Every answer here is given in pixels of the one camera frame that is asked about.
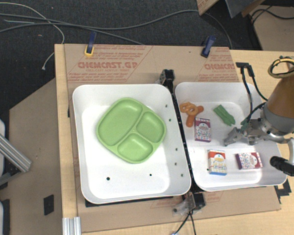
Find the green plate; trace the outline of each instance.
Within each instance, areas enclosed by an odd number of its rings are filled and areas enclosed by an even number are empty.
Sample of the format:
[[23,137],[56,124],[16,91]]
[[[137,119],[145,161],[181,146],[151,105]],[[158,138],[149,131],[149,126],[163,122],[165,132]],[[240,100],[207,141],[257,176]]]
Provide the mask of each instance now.
[[116,101],[96,126],[99,141],[130,163],[146,161],[166,135],[164,121],[150,108],[132,98]]

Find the small box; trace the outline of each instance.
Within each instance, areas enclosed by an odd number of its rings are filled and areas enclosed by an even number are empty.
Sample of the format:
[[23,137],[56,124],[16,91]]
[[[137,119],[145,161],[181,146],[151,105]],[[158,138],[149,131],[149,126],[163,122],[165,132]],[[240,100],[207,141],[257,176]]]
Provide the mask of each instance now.
[[238,153],[235,157],[239,165],[239,169],[257,169],[263,167],[258,152]]
[[211,129],[210,120],[204,118],[195,118],[195,140],[210,142],[211,141]]
[[226,175],[225,153],[219,150],[208,151],[209,173],[216,175]]

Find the wooden table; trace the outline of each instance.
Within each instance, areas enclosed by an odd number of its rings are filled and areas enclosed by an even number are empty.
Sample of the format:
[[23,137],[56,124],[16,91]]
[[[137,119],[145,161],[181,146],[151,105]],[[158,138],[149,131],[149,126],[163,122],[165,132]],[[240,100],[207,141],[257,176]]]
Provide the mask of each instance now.
[[[269,65],[280,55],[294,56],[294,52],[231,50],[234,62],[248,62],[253,66],[258,86],[264,96],[269,97],[278,80],[268,76]],[[68,116],[68,90],[66,80],[65,53],[63,45],[55,45],[56,90],[59,126],[59,150],[62,188],[63,217],[78,216],[72,156],[71,126]],[[279,145],[282,156],[288,158],[288,147]],[[196,220],[195,226],[201,235],[294,235],[294,177],[289,177],[292,193],[282,197],[281,210]],[[96,235],[169,235],[180,222],[161,225],[133,227],[120,230],[93,232]],[[191,222],[187,222],[180,234],[193,234]]]

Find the black floor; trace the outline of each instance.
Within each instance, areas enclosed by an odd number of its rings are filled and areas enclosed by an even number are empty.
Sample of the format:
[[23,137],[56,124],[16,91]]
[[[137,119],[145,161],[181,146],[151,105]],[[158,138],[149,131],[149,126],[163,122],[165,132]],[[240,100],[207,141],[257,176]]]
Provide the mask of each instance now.
[[[197,10],[196,0],[0,0],[30,6],[46,18],[72,24],[100,27],[122,27],[145,23],[180,10]],[[262,4],[293,6],[294,0],[266,0]],[[0,13],[39,17],[28,8],[0,4]],[[226,3],[219,0],[206,14],[217,19],[229,35],[233,49],[260,49],[248,17],[230,18]],[[209,35],[215,35],[215,46],[228,46],[220,25],[208,15],[181,13],[162,21],[128,30],[113,30],[145,45],[200,46]],[[21,25],[5,20],[36,22],[0,16],[0,30]],[[60,26],[65,43],[87,43],[90,31]],[[54,60],[42,66],[62,36],[53,26],[28,26],[0,33],[0,115],[54,78]],[[133,44],[116,37],[98,34],[98,44]]]

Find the white cable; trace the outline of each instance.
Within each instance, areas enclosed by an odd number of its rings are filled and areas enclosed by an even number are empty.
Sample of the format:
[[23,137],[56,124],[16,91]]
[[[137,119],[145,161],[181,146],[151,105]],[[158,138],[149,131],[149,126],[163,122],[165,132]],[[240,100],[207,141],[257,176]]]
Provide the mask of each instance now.
[[[37,13],[39,16],[41,16],[42,18],[44,19],[47,19],[45,16],[43,16],[41,13],[39,13],[37,10],[33,9],[32,7],[29,7],[27,5],[24,5],[24,4],[19,4],[19,3],[13,3],[13,2],[0,2],[0,4],[9,4],[9,5],[16,5],[16,6],[21,6],[21,7],[25,7],[27,9],[30,9],[32,10],[33,12]],[[54,25],[53,26],[61,33],[62,35],[62,42],[61,44],[64,44],[64,41],[65,41],[65,37],[64,37],[64,34],[62,32],[61,29],[59,29],[58,26]],[[46,59],[46,61],[44,62],[44,65],[42,67],[42,70],[45,70],[46,69],[46,63],[50,60],[50,58],[54,55],[54,52]]]

